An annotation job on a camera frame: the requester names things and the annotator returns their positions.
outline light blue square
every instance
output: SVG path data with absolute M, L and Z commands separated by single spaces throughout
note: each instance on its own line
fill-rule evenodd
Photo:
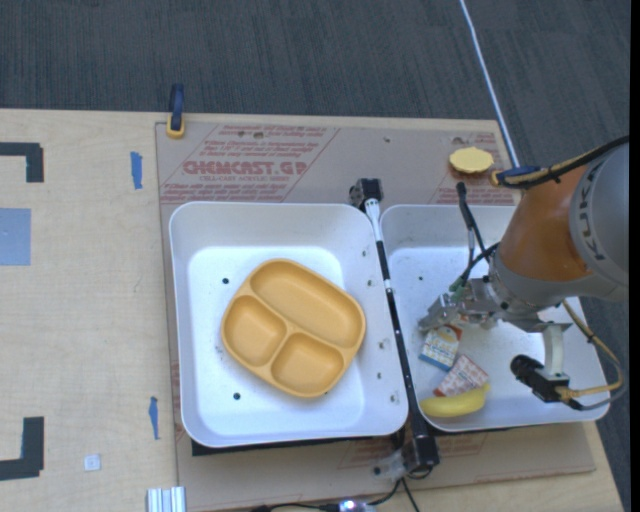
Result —
M 0 208 L 0 265 L 31 265 L 31 210 Z

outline orange plate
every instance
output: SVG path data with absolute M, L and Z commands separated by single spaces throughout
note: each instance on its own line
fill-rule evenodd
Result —
M 221 336 L 243 366 L 291 395 L 329 391 L 365 333 L 360 305 L 312 270 L 286 259 L 258 266 L 222 317 Z

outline table surface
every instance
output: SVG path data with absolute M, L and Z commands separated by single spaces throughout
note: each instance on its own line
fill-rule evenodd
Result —
M 201 121 L 473 129 L 478 121 L 193 114 Z M 0 510 L 144 510 L 177 484 L 154 126 L 164 113 L 0 110 L 0 142 L 37 142 L 44 183 L 0 157 L 0 208 L 31 210 L 30 265 L 0 265 L 0 460 L 20 454 L 22 421 L 45 418 L 45 469 L 0 481 Z M 131 152 L 142 157 L 135 189 Z M 422 510 L 622 510 L 595 424 L 596 469 L 415 491 Z M 99 453 L 100 471 L 85 471 Z M 399 491 L 381 511 L 413 510 Z

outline black l-shaped tape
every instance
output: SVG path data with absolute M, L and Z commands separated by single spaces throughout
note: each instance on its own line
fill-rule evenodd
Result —
M 24 418 L 19 459 L 0 461 L 0 480 L 34 478 L 44 469 L 44 418 Z
M 27 183 L 44 182 L 42 153 L 37 142 L 0 142 L 0 156 L 24 156 L 27 159 Z

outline banana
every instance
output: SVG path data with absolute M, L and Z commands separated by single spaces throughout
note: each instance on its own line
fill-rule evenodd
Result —
M 420 401 L 420 408 L 427 416 L 452 418 L 478 411 L 484 407 L 489 383 L 455 396 L 433 396 Z

